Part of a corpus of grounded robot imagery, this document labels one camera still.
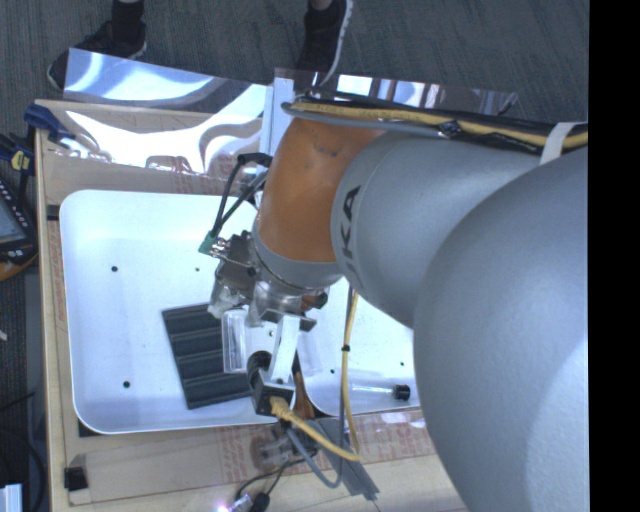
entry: white tray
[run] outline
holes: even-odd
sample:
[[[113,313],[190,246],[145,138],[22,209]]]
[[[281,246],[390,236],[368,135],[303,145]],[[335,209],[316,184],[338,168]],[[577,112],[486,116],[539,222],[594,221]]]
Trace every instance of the white tray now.
[[[161,312],[208,302],[218,260],[198,252],[219,197],[83,190],[60,210],[73,402],[80,420],[104,434],[272,422],[249,398],[189,410]],[[243,205],[222,236],[250,229]],[[299,353],[316,406],[337,414],[347,285],[314,311]],[[264,329],[273,329],[266,325]],[[402,383],[409,402],[353,397],[356,413],[417,406],[412,332],[364,301],[352,334],[350,375]]]

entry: black cable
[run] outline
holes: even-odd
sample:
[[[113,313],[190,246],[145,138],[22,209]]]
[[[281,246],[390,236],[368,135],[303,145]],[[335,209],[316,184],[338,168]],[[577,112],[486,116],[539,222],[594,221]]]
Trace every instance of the black cable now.
[[[255,162],[255,163],[259,164],[259,165],[263,165],[264,167],[269,167],[269,165],[271,165],[271,161],[272,161],[272,157],[270,157],[269,155],[266,155],[264,153],[247,153],[247,154],[244,154],[244,155],[238,155],[238,159],[237,159],[236,165],[234,166],[234,168],[232,169],[231,173],[229,174],[229,178],[227,178],[227,183],[226,183],[226,185],[224,187],[224,190],[222,192],[222,196],[221,196],[221,200],[220,200],[220,207],[218,208],[218,214],[216,216],[215,222],[213,223],[213,227],[211,228],[210,235],[213,238],[216,238],[220,234],[220,231],[222,230],[222,226],[226,222],[226,220],[223,220],[224,209],[225,209],[225,207],[227,205],[227,199],[229,198],[229,193],[231,192],[231,186],[233,185],[233,182],[234,182],[236,176],[238,175],[238,172],[240,171],[240,169],[242,167],[244,167],[245,165],[247,165],[248,163],[250,163],[250,162]],[[239,204],[237,204],[237,205],[234,204],[233,207],[232,207],[233,211],[235,211],[238,208],[238,206],[240,206],[240,205]]]
[[[401,110],[407,112],[417,112],[424,114],[440,115],[444,117],[451,117],[456,120],[475,122],[485,126],[491,126],[494,128],[512,128],[523,133],[547,135],[555,126],[555,123],[547,123],[543,121],[529,121],[527,119],[518,118],[504,118],[499,115],[484,114],[480,112],[470,112],[462,110],[451,110],[443,108],[425,108],[415,107],[412,105],[405,105],[403,103],[396,103],[390,100],[383,100],[380,98],[374,98],[371,96],[364,96],[361,94],[322,90],[318,88],[310,88],[310,93],[316,93],[324,96],[322,99],[314,98],[313,96],[302,95],[296,97],[296,100],[300,100],[307,103],[319,103],[325,105],[335,105],[340,107],[356,107],[356,108],[386,108],[392,110]],[[343,98],[348,101],[336,101],[335,98]],[[588,126],[577,125],[571,133],[582,133],[588,130]]]
[[[240,205],[260,189],[260,187],[266,181],[266,179],[267,179],[267,173],[264,172],[249,184],[246,190],[242,194],[240,194],[240,197],[238,197],[236,202],[233,203],[231,208],[229,208],[229,210],[227,210],[227,213],[225,213],[224,216],[222,217],[222,221],[220,223],[220,229],[222,229],[222,226],[226,224],[226,222],[231,218],[231,216],[240,207]]]
[[[283,112],[293,117],[300,117],[302,119],[308,119],[310,121],[318,121],[321,123],[330,123],[338,126],[348,126],[353,128],[368,128],[370,130],[388,130],[396,132],[409,133],[411,135],[419,135],[421,137],[440,138],[440,130],[437,126],[430,126],[427,124],[416,124],[406,121],[396,120],[362,120],[355,118],[330,116],[320,112],[308,112],[295,108],[292,103],[284,102],[280,105]]]
[[[258,475],[253,477],[251,480],[247,480],[244,484],[242,484],[240,486],[240,488],[236,491],[236,497],[235,500],[238,501],[241,497],[242,497],[242,492],[249,487],[251,484],[258,482],[260,480],[264,480],[265,478],[269,478],[272,477],[274,475],[278,475],[275,482],[271,485],[271,488],[269,489],[269,493],[271,491],[273,491],[273,488],[275,487],[275,484],[280,480],[282,473],[285,472],[286,469],[295,466],[296,464],[300,464],[301,462],[304,462],[304,459],[297,459],[294,461],[287,461],[284,464],[282,464],[278,469],[274,469],[273,471],[269,472],[269,473],[265,473],[263,475]]]
[[[38,495],[36,498],[35,505],[31,509],[32,512],[36,512],[40,508],[40,505],[42,505],[42,500],[44,500],[44,489],[45,489],[45,484],[47,482],[47,470],[45,468],[44,461],[42,460],[42,457],[40,457],[38,450],[36,450],[29,441],[26,441],[25,439],[22,439],[20,436],[14,434],[10,430],[6,430],[3,428],[0,429],[0,435],[8,436],[22,443],[24,446],[28,448],[30,455],[36,461],[36,466],[38,469],[38,478],[40,479],[40,485],[38,487]]]
[[[19,404],[20,402],[24,402],[25,400],[29,400],[29,398],[32,398],[33,395],[35,395],[35,391],[32,391],[28,395],[21,396],[20,398],[16,398],[15,400],[12,400],[11,402],[9,402],[9,403],[3,405],[2,407],[0,407],[0,412],[4,412],[7,409],[10,409],[11,407],[13,407],[14,405]]]
[[[236,162],[235,167],[229,174],[229,178],[227,179],[227,183],[222,192],[222,196],[220,199],[220,207],[218,208],[218,214],[216,215],[216,220],[213,223],[213,227],[211,228],[211,236],[216,238],[220,234],[220,230],[222,226],[220,223],[222,222],[222,216],[224,215],[224,208],[227,205],[227,198],[229,197],[229,192],[231,191],[231,185],[233,184],[233,180],[235,179],[238,171],[242,168],[242,164],[240,163],[240,159]]]

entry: black grooved block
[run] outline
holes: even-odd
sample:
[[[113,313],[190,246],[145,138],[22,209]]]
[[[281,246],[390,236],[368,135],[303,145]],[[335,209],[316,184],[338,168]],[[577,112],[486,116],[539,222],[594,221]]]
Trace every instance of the black grooved block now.
[[[245,374],[224,373],[220,320],[208,304],[162,312],[189,409],[250,396]]]

